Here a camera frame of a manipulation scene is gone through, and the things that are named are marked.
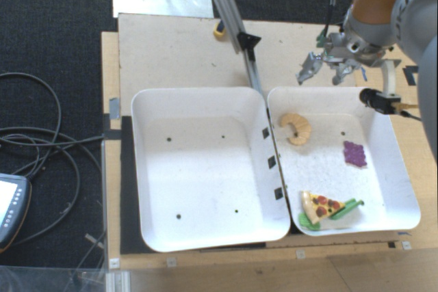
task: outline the pizza slice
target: pizza slice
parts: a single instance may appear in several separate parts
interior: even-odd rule
[[[310,191],[301,192],[301,202],[304,212],[312,224],[332,216],[346,206],[343,202],[331,200],[322,195],[311,194]]]

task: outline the white plastic bin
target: white plastic bin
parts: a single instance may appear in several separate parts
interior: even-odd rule
[[[259,93],[143,90],[132,100],[141,232],[159,252],[274,241],[290,216]]]
[[[420,221],[389,116],[359,100],[362,88],[276,88],[268,105],[294,223],[308,235],[322,236],[375,230],[410,229]],[[311,137],[303,146],[287,140],[294,132],[280,127],[284,114],[300,114],[310,122]],[[344,160],[344,141],[361,144],[367,166]],[[363,200],[340,220],[322,220],[321,230],[300,227],[300,191],[309,190],[340,201]]]

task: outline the black cable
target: black cable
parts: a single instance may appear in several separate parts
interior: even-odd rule
[[[0,129],[0,134],[2,132],[12,132],[12,131],[29,131],[29,132],[44,133],[44,134],[54,134],[55,133],[54,131],[51,131],[50,129],[38,128],[38,127],[8,127],[8,128]],[[83,150],[87,154],[87,156],[89,156],[89,158],[93,161],[93,163],[95,164],[95,166],[97,167],[99,172],[102,173],[102,169],[101,169],[99,162],[96,160],[96,158],[90,152],[90,150],[88,150],[84,145],[78,144],[77,140],[73,139],[72,137],[70,137],[66,134],[59,133],[58,136],[63,137],[64,139],[67,139],[71,142],[74,142],[72,144],[69,144],[65,149],[72,147],[72,146],[78,146],[81,150]],[[103,140],[103,136],[95,137],[95,138],[96,138],[96,140]]]
[[[52,89],[52,87],[49,84],[47,84],[42,79],[40,79],[36,76],[33,76],[33,75],[29,75],[27,73],[10,72],[10,73],[3,73],[0,75],[0,79],[10,78],[10,77],[20,77],[20,78],[25,78],[25,79],[30,79],[32,81],[36,81],[37,83],[41,84],[43,87],[45,87],[51,93],[52,97],[55,99],[56,108],[57,108],[57,123],[56,123],[55,133],[53,134],[53,139],[52,139],[52,143],[55,143],[57,136],[61,130],[61,121],[62,121],[61,104],[60,104],[60,100],[57,97],[55,91]],[[29,181],[31,181],[37,175],[37,173],[40,171],[40,169],[43,167],[47,158],[49,158],[49,153],[50,153],[50,149],[48,149],[46,155],[42,158],[40,164],[36,167],[34,172],[28,176]]]
[[[0,133],[2,131],[7,130],[8,128],[4,128],[4,129],[0,129]],[[29,146],[29,147],[54,147],[54,146],[68,146],[68,145],[75,145],[75,144],[85,144],[88,142],[95,142],[95,141],[99,141],[102,140],[101,136],[93,136],[93,137],[88,137],[87,139],[83,139],[83,140],[75,140],[75,141],[71,141],[71,142],[46,142],[43,144],[35,144],[35,143],[25,143],[25,142],[13,142],[12,140],[8,140],[4,137],[0,137],[0,142],[4,142],[5,144],[10,144],[10,145],[17,145],[17,146]]]
[[[65,150],[62,150],[62,149],[61,149],[61,152],[68,158],[68,160],[71,162],[73,168],[75,169],[76,190],[75,190],[75,195],[74,195],[72,201],[70,202],[69,206],[62,212],[61,216],[59,218],[57,218],[52,224],[46,226],[44,229],[36,232],[35,234],[32,234],[32,235],[26,237],[25,239],[21,239],[20,241],[15,241],[11,246],[21,245],[25,242],[28,242],[32,239],[35,239],[36,237],[39,237],[39,236],[47,233],[52,228],[57,226],[71,212],[72,208],[76,204],[76,201],[79,197],[79,190],[81,188],[81,175],[79,173],[79,168],[77,167],[77,164],[76,164],[75,160],[73,159],[73,157],[71,157],[71,155],[68,152],[66,152]]]
[[[25,175],[30,181],[34,179],[34,177],[39,173],[39,171],[44,166],[47,159],[53,155],[57,154],[63,154],[67,159],[70,161],[70,163],[73,166],[73,169],[75,171],[75,177],[76,177],[76,189],[75,189],[75,195],[73,196],[72,201],[69,203],[68,207],[64,209],[61,216],[57,218],[52,224],[48,225],[47,227],[43,228],[42,230],[24,238],[20,241],[15,241],[12,246],[20,245],[22,243],[28,242],[32,239],[35,239],[36,237],[39,237],[48,231],[50,231],[52,228],[57,226],[73,209],[74,205],[77,202],[77,199],[79,197],[80,187],[81,187],[81,175],[79,173],[79,168],[77,166],[77,163],[71,156],[69,152],[67,152],[68,149],[72,147],[79,147],[82,151],[85,152],[85,154],[92,160],[93,164],[97,167],[99,170],[99,174],[101,174],[101,166],[100,163],[97,161],[96,157],[88,150],[84,144],[95,142],[99,140],[103,140],[103,136],[95,136],[95,137],[89,137],[84,140],[75,140],[72,137],[69,137],[63,133],[60,133],[61,129],[61,121],[62,121],[62,112],[61,112],[61,105],[60,101],[55,93],[55,91],[44,82],[42,79],[39,79],[33,75],[28,75],[27,73],[19,73],[19,72],[11,72],[11,73],[3,73],[0,74],[0,79],[2,78],[10,78],[10,77],[20,77],[24,79],[31,79],[33,81],[36,81],[37,83],[43,85],[53,96],[56,106],[57,106],[57,123],[55,130],[50,129],[44,129],[44,128],[38,128],[38,127],[7,127],[7,128],[0,128],[0,135],[1,134],[7,134],[6,136],[0,137],[0,144],[9,144],[9,145],[17,145],[17,146],[28,146],[31,148],[36,149],[36,159],[32,162],[29,162],[27,165],[24,165],[20,169],[16,170],[14,174],[18,174],[28,168],[31,168],[31,170]],[[32,135],[35,134],[45,134],[49,135],[50,140],[29,136],[25,133],[31,133]],[[44,156],[41,157],[40,148],[44,148],[46,150],[46,153]]]
[[[19,139],[26,139],[26,140],[29,140],[32,144],[36,144],[34,139],[32,139],[31,137],[28,137],[27,135],[24,135],[24,134],[9,134],[8,136],[5,137],[5,139],[10,140],[11,137],[16,137]],[[40,161],[40,148],[36,147],[36,160],[34,162],[32,162],[32,164],[34,166],[27,174],[25,174],[23,176],[29,176],[30,174],[32,174],[35,171],[36,167],[38,166],[39,161]],[[16,170],[15,172],[13,172],[11,174],[12,175],[18,174],[19,172],[21,172],[24,169],[20,168],[19,170]]]
[[[329,25],[331,22],[331,17],[333,15],[333,10],[336,6],[336,0],[328,0],[327,14],[326,14],[326,23],[322,35],[324,38],[327,37],[327,33],[329,32]]]
[[[410,114],[408,111],[405,111],[405,110],[401,111],[401,112],[400,112],[400,115],[401,115],[402,117],[412,118],[412,119],[414,119],[414,120],[418,120],[418,121],[420,121],[420,122],[422,121],[422,119],[421,119],[420,117],[414,116],[414,115]]]

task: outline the metal bracket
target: metal bracket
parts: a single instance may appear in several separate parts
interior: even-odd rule
[[[296,74],[296,79],[298,80],[298,84],[302,84],[306,79],[312,78],[322,66],[322,58],[321,55],[315,55],[310,52],[302,64],[302,70]]]
[[[109,100],[109,118],[110,120],[120,119],[120,99],[111,98]]]
[[[115,271],[105,276],[107,292],[131,292],[131,274],[129,271]]]
[[[403,250],[412,250],[411,242],[402,241]]]
[[[384,59],[381,65],[383,75],[383,96],[396,96],[396,67],[400,62]]]
[[[295,254],[297,259],[306,259],[306,252],[304,250],[296,250]]]
[[[178,260],[174,256],[169,256],[166,259],[167,267],[176,267],[178,265]]]
[[[109,260],[109,268],[110,269],[120,269],[120,259],[119,258],[111,258]]]
[[[259,44],[261,38],[253,36],[252,34],[240,32],[237,35],[237,40],[239,40],[239,44],[242,50],[248,51],[249,60],[255,62],[254,48],[257,44]]]

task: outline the purple object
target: purple object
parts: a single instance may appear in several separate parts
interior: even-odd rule
[[[365,152],[362,145],[357,145],[354,142],[344,142],[345,162],[363,167],[367,165],[365,162]]]

